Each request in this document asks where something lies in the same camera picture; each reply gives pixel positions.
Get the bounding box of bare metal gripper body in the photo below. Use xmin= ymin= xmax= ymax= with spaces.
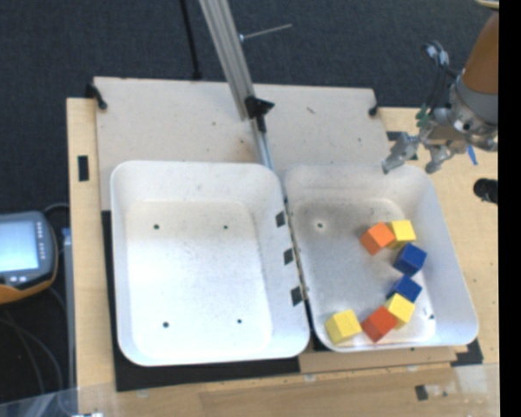
xmin=419 ymin=105 xmax=499 ymax=152

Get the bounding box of thin black and white rod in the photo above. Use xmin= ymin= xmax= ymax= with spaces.
xmin=283 ymin=194 xmax=311 ymax=304

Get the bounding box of pale flat board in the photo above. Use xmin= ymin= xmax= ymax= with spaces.
xmin=92 ymin=75 xmax=394 ymax=213

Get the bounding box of blue cube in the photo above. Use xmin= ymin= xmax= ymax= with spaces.
xmin=386 ymin=275 xmax=424 ymax=304
xmin=392 ymin=242 xmax=428 ymax=278

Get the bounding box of orange cube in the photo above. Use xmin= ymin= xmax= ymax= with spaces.
xmin=359 ymin=221 xmax=397 ymax=257
xmin=360 ymin=305 xmax=399 ymax=344

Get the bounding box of yellow cube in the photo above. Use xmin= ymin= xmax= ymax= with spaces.
xmin=386 ymin=219 xmax=418 ymax=249
xmin=384 ymin=293 xmax=417 ymax=328
xmin=324 ymin=308 xmax=364 ymax=347

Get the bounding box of white plastic tray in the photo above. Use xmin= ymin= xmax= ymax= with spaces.
xmin=281 ymin=162 xmax=480 ymax=354
xmin=109 ymin=159 xmax=312 ymax=368

